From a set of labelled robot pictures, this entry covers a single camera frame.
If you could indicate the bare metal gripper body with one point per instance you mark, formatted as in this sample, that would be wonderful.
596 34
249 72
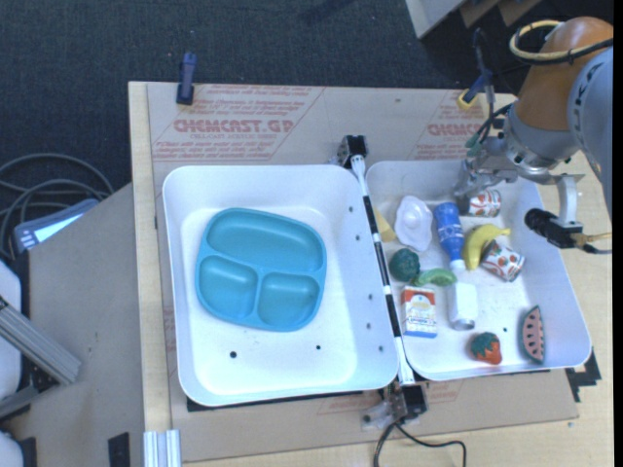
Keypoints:
496 161

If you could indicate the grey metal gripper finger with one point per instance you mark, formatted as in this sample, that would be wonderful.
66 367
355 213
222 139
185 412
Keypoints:
461 187
478 184

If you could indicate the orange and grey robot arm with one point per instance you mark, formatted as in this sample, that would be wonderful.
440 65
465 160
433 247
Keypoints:
555 81

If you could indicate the red and white can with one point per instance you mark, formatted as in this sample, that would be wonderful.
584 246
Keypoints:
503 262
486 203

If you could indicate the blue bottle with white cap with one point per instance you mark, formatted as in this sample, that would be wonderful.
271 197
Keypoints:
449 231

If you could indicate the white fried egg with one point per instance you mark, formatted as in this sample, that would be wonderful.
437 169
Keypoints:
413 222

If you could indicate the yellow banana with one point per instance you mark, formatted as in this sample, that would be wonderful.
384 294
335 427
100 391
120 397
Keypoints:
474 246

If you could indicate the yellow cheese wedge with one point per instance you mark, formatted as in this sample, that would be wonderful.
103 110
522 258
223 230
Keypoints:
387 231

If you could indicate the green broccoli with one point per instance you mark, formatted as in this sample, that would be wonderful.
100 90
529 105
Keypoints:
404 264

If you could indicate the white plastic bottle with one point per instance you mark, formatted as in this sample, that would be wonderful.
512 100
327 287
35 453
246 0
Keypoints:
463 302

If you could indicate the thin black and white rod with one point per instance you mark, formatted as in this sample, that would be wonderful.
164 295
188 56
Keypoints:
384 280

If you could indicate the white plastic tray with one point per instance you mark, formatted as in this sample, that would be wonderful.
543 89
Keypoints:
272 358
496 304

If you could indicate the orange and white carton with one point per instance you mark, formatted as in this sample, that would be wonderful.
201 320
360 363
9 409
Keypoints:
418 312

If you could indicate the watermelon slice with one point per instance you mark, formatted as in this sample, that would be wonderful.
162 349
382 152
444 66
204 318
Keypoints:
534 336

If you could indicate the red strawberry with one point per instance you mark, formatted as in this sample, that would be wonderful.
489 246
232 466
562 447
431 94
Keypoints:
487 349

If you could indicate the brown cardboard board red print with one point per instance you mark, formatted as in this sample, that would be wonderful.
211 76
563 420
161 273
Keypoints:
272 124

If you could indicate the blue divided plate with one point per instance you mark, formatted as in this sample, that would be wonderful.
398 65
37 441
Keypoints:
253 241

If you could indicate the black cylinder on white bracket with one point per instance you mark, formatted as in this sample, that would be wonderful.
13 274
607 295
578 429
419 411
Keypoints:
547 224

